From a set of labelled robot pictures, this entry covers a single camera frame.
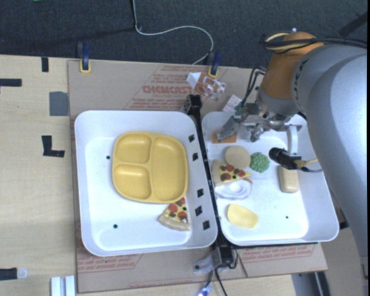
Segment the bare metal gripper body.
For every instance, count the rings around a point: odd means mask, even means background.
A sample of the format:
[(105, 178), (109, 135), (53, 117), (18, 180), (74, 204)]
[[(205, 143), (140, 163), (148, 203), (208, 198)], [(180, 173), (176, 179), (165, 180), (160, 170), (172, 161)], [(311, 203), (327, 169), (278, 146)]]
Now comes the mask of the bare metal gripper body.
[(289, 109), (289, 111), (275, 112), (266, 104), (240, 103), (238, 105), (240, 123), (243, 126), (261, 128), (264, 130), (284, 131), (290, 120), (300, 111)]

